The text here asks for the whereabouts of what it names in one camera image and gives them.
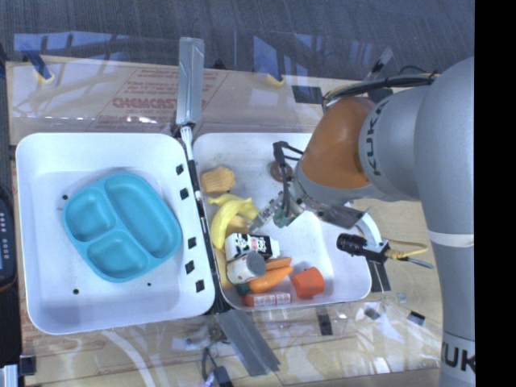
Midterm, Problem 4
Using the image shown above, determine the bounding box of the black and white milk carton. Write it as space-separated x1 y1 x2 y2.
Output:
223 232 281 263

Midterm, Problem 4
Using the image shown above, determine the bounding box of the white plastic tray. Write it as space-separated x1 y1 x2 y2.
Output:
15 131 217 335
192 131 372 312

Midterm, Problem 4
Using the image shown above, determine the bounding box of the orange carrot with green top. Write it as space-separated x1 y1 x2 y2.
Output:
235 265 294 297

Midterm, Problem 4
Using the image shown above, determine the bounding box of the small orange carrot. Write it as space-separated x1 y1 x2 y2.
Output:
264 256 293 272

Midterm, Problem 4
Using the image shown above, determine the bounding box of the brown cardboard board red print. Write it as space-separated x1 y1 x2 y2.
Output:
6 54 444 386

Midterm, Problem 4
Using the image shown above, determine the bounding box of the tan ridged biscuit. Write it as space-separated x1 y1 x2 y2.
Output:
200 166 236 195

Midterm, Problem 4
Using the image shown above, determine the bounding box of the orange block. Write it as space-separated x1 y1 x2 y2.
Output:
289 266 326 300

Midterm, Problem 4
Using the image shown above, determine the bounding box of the blue divided plate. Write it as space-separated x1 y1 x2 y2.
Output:
61 171 183 284

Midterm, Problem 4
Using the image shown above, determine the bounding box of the brown doughnut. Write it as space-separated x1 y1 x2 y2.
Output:
269 160 294 182

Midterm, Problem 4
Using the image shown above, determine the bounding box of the yellow banana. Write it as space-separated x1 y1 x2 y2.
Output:
206 193 260 252

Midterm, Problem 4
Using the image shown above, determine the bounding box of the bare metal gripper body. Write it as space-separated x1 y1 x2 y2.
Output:
266 190 320 228

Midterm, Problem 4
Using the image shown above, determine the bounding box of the black cylinder on white bracket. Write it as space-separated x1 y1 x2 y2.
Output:
335 211 391 265

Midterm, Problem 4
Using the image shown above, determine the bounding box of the white can with orange dots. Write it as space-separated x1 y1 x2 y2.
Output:
226 250 268 286

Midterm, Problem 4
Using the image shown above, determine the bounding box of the orange and white packet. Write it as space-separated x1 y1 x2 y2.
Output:
241 291 293 309

